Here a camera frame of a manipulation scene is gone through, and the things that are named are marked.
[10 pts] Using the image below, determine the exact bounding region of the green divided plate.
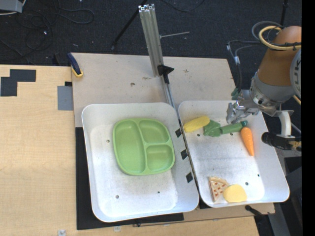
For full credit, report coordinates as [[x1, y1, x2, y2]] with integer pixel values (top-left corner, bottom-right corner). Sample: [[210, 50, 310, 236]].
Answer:
[[112, 118, 176, 177]]

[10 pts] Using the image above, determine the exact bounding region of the orange carrot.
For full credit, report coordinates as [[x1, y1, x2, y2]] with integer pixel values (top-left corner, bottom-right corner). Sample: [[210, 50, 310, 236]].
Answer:
[[240, 120, 255, 157]]

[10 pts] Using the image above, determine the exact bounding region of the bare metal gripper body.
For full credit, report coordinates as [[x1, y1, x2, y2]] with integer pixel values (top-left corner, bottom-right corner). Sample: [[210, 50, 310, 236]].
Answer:
[[236, 89, 282, 117]]

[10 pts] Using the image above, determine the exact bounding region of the green toy vegetable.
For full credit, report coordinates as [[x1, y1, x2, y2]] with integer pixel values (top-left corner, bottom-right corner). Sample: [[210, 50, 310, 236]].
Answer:
[[202, 119, 244, 138]]

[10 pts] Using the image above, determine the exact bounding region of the yellow corn cob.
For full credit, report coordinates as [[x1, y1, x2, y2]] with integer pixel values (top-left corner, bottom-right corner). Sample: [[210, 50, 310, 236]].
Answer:
[[183, 115, 211, 133]]

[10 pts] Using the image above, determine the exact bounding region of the thin black and white rod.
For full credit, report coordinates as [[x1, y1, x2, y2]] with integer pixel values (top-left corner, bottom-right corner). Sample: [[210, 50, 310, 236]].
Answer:
[[161, 75, 199, 185]]

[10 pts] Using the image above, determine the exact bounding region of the white plastic tray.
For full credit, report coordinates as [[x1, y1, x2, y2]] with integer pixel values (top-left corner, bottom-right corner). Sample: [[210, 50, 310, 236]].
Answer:
[[81, 102, 200, 223], [178, 100, 291, 209]]

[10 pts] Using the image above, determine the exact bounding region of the pizza slice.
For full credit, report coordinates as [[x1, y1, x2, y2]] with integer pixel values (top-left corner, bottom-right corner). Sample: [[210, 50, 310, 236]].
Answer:
[[208, 176, 230, 203]]

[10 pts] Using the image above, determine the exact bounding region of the black cylinder on white bracket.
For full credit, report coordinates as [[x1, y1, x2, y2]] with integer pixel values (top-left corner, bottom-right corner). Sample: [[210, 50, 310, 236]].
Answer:
[[261, 109, 302, 152]]

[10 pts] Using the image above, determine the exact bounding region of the pale flat board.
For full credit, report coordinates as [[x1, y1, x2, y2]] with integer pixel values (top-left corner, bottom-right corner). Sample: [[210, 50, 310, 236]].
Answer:
[[70, 52, 276, 228]]

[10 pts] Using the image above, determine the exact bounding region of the yellow round toy food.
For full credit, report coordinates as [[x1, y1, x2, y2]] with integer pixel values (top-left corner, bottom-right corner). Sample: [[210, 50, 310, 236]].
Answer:
[[222, 183, 248, 204]]

